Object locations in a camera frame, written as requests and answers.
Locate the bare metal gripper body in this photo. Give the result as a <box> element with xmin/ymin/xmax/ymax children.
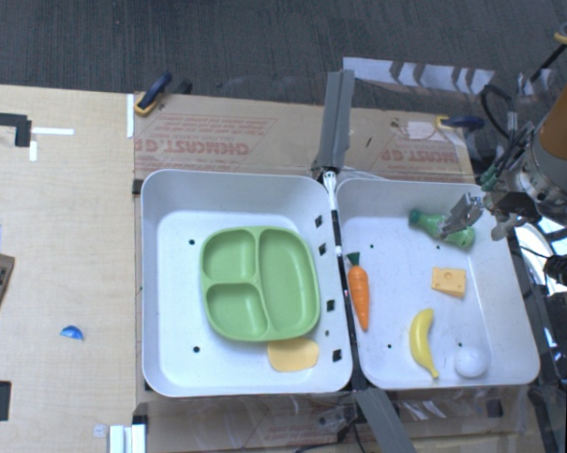
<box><xmin>482</xmin><ymin>166</ymin><xmax>567</xmax><ymax>226</ymax></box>

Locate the yellow banana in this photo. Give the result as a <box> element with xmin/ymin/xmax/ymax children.
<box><xmin>407</xmin><ymin>306</ymin><xmax>444</xmax><ymax>381</ymax></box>

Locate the brown cardboard board red print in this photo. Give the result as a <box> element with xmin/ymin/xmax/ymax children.
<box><xmin>118</xmin><ymin>89</ymin><xmax>539</xmax><ymax>453</ymax></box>

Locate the orange carrot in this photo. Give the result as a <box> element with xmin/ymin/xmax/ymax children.
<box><xmin>342</xmin><ymin>250</ymin><xmax>374</xmax><ymax>334</ymax></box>

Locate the black cylinder on white bracket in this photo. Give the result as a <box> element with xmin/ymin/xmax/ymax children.
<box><xmin>519</xmin><ymin>217</ymin><xmax>567</xmax><ymax>289</ymax></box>

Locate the thin black and white rod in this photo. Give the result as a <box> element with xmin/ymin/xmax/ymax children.
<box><xmin>313</xmin><ymin>169</ymin><xmax>377</xmax><ymax>391</ymax></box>

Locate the yellow cheese wedge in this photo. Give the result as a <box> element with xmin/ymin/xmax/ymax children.
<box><xmin>429</xmin><ymin>265</ymin><xmax>469</xmax><ymax>300</ymax></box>

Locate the white ball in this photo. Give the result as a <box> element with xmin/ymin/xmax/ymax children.
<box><xmin>453</xmin><ymin>345</ymin><xmax>491</xmax><ymax>381</ymax></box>

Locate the white plastic tray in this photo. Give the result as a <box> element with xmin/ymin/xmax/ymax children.
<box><xmin>326</xmin><ymin>176</ymin><xmax>550</xmax><ymax>400</ymax></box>
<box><xmin>131</xmin><ymin>167</ymin><xmax>363</xmax><ymax>407</ymax></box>

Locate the green divided plate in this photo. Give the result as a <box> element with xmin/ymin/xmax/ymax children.
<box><xmin>196</xmin><ymin>222</ymin><xmax>325</xmax><ymax>346</ymax></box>

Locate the green bottle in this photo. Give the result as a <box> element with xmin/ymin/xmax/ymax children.
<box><xmin>407</xmin><ymin>207</ymin><xmax>477</xmax><ymax>250</ymax></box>

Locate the flat yellow biscuit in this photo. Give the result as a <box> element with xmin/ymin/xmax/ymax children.
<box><xmin>265</xmin><ymin>335</ymin><xmax>321</xmax><ymax>375</ymax></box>

